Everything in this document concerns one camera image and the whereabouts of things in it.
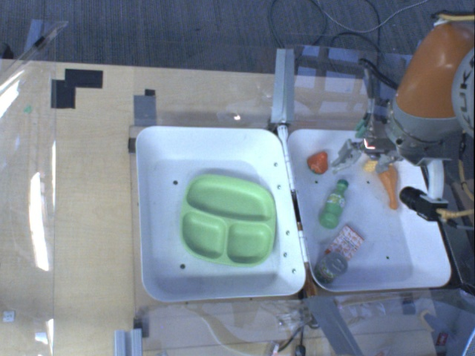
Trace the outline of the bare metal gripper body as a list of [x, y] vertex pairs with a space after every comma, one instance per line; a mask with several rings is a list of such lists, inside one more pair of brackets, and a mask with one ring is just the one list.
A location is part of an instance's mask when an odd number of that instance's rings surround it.
[[372, 158], [382, 157], [384, 161], [401, 161], [402, 157], [396, 150], [396, 145], [387, 134], [388, 128], [386, 117], [371, 114], [363, 135], [363, 152]]

